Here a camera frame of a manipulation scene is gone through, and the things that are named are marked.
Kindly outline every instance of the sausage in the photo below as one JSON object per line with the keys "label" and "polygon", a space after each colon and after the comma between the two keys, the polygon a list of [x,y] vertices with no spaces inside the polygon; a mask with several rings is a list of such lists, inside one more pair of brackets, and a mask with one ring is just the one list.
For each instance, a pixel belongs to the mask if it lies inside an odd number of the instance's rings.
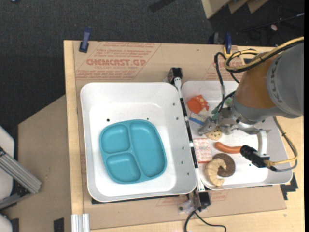
{"label": "sausage", "polygon": [[216,142],[214,144],[214,146],[215,146],[216,149],[218,149],[222,152],[228,153],[228,154],[240,153],[240,148],[241,148],[241,146],[231,147],[231,146],[224,145],[220,142]]}

